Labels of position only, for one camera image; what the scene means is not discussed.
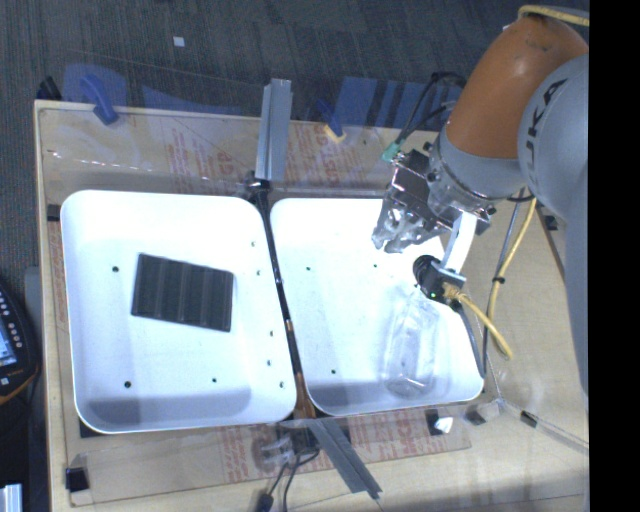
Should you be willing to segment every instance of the metal bar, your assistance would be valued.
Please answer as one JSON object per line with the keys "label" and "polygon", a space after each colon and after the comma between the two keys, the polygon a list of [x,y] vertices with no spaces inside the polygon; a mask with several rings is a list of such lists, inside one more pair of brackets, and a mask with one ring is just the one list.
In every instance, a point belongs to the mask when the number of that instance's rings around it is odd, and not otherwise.
{"label": "metal bar", "polygon": [[272,78],[264,88],[255,172],[258,179],[284,179],[292,99],[290,80]]}
{"label": "metal bar", "polygon": [[469,212],[462,212],[460,217],[453,224],[453,230],[449,237],[447,249],[442,257],[440,267],[446,270],[457,272],[462,270],[471,243],[476,234],[476,223],[478,218]]}
{"label": "metal bar", "polygon": [[0,489],[0,512],[22,511],[22,484],[10,484]]}
{"label": "metal bar", "polygon": [[305,421],[352,493],[367,491],[378,500],[382,489],[333,418]]}

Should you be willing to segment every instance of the blue clamp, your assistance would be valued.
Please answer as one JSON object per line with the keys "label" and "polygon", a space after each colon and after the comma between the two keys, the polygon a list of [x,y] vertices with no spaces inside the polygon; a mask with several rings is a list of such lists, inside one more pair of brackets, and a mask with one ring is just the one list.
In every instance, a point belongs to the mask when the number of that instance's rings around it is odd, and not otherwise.
{"label": "blue clamp", "polygon": [[80,79],[80,87],[87,99],[96,104],[93,112],[100,118],[100,121],[104,124],[111,124],[118,119],[118,114],[113,110],[113,105],[111,105],[102,80],[96,75],[88,74]]}
{"label": "blue clamp", "polygon": [[342,142],[347,134],[342,130],[342,125],[340,124],[340,120],[338,116],[335,115],[331,106],[324,100],[318,99],[316,102],[316,106],[318,110],[322,114],[322,118],[324,119],[325,133],[334,140],[334,142]]}
{"label": "blue clamp", "polygon": [[39,100],[62,101],[62,94],[60,94],[60,90],[52,77],[48,76],[40,82],[40,87],[36,92],[36,98]]}

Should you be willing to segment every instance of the plastic bottle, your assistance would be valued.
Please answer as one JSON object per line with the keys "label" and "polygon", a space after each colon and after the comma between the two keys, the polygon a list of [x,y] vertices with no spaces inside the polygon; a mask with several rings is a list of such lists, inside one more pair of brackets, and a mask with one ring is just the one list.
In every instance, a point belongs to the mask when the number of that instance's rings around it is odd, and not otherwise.
{"label": "plastic bottle", "polygon": [[443,321],[433,301],[416,287],[392,322],[382,378],[393,394],[416,398],[428,393],[437,370]]}

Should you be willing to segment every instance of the white plastic tray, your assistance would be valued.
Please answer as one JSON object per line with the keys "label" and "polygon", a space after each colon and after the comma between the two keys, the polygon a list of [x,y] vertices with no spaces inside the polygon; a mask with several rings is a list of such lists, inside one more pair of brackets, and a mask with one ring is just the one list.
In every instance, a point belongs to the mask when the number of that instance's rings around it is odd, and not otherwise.
{"label": "white plastic tray", "polygon": [[[239,198],[81,191],[61,213],[74,398],[102,433],[279,421],[296,391],[262,219]],[[130,314],[139,253],[234,274],[229,333]]]}
{"label": "white plastic tray", "polygon": [[483,386],[461,318],[434,303],[449,343],[439,349],[432,391],[403,398],[385,387],[389,329],[414,289],[413,262],[442,258],[443,248],[434,238],[402,254],[376,250],[371,233],[381,206],[376,199],[283,199],[271,213],[309,395],[331,415],[466,401]]}

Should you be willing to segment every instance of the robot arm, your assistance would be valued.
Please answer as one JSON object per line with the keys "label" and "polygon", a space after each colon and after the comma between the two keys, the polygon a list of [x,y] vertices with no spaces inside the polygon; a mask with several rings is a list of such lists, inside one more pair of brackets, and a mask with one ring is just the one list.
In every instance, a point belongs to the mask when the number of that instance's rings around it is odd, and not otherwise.
{"label": "robot arm", "polygon": [[470,76],[429,157],[398,153],[373,242],[401,252],[451,230],[466,212],[476,234],[495,205],[527,186],[567,223],[565,283],[582,386],[587,378],[589,48],[564,22],[509,25]]}

